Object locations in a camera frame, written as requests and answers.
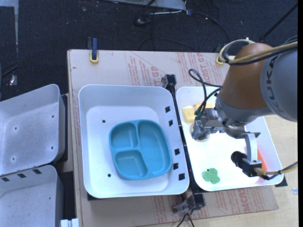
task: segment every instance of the blue divided plate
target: blue divided plate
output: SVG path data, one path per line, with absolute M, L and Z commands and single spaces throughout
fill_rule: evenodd
M 161 176 L 172 166 L 170 148 L 161 126 L 151 120 L 127 121 L 109 133 L 117 172 L 127 180 Z

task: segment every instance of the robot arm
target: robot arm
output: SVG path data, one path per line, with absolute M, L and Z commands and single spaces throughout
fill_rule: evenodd
M 219 131 L 245 139 L 248 154 L 234 152 L 231 158 L 246 175 L 256 176 L 254 169 L 261 167 L 261 162 L 255 138 L 260 133 L 246 132 L 244 126 L 270 114 L 297 122 L 297 42 L 276 51 L 267 44 L 247 43 L 230 63 L 215 107 L 195 118 L 192 137 L 203 140 Z M 231 62 L 226 56 L 221 60 Z

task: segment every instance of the green clover-shaped object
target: green clover-shaped object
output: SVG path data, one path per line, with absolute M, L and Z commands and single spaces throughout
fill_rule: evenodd
M 218 171 L 215 168 L 209 168 L 207 171 L 202 173 L 202 177 L 205 181 L 216 184 L 220 181 L 218 177 Z

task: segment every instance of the white tray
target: white tray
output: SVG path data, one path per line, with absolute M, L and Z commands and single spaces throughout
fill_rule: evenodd
M 0 102 L 0 176 L 43 166 L 65 150 L 65 105 L 57 85 Z
M 114 198 L 181 194 L 187 190 L 187 164 L 169 91 L 162 87 L 87 85 L 79 92 L 79 109 L 84 185 L 90 195 Z M 125 180 L 115 169 L 109 133 L 119 123 L 142 119 L 162 127 L 172 163 L 178 167 L 155 178 Z
M 209 94 L 216 88 L 206 87 L 206 89 L 207 94 Z M 236 140 L 225 133 L 219 132 L 210 134 L 207 139 L 200 142 L 191 137 L 193 124 L 185 122 L 182 108 L 201 104 L 203 99 L 204 94 L 202 87 L 181 87 L 176 92 L 176 100 L 186 138 L 190 163 L 195 181 L 199 187 L 206 191 L 218 191 L 280 183 L 283 180 L 283 174 L 268 181 L 260 177 L 248 177 L 240 168 L 235 166 L 231 160 L 231 155 L 234 151 L 247 153 L 244 139 Z M 215 99 L 215 96 L 212 96 L 207 102 L 214 106 Z M 248 124 L 246 131 L 261 133 L 257 137 L 257 146 L 267 170 L 276 171 L 282 169 L 264 117 L 259 117 Z M 202 172 L 207 171 L 209 168 L 215 168 L 218 171 L 220 182 L 217 184 L 212 184 L 203 179 Z
M 59 227 L 63 185 L 53 166 L 0 177 L 0 226 Z

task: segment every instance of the table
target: table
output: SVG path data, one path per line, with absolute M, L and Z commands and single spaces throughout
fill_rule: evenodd
M 76 215 L 83 227 L 94 226 L 176 226 L 180 217 L 165 219 L 169 216 L 159 213 L 147 213 L 148 205 L 160 198 L 135 197 L 125 199 L 88 200 L 83 184 L 82 159 L 79 134 L 78 92 L 87 84 L 105 85 L 144 85 L 158 86 L 165 74 L 175 74 L 177 86 L 199 86 L 187 75 L 188 69 L 196 68 L 205 80 L 222 84 L 228 65 L 215 64 L 215 53 L 196 52 L 129 52 L 98 51 L 98 64 L 89 61 L 89 50 L 69 50 L 69 106 L 71 112 L 71 142 L 73 152 L 73 172 L 75 183 Z M 276 146 L 281 164 L 286 167 L 298 159 L 297 123 L 286 121 L 276 115 L 265 117 L 268 129 Z M 298 172 L 286 174 L 288 186 L 268 186 L 263 194 L 274 194 L 269 211 L 251 211 L 245 214 L 218 214 L 214 218 L 200 216 L 193 222 L 198 226 L 298 226 Z

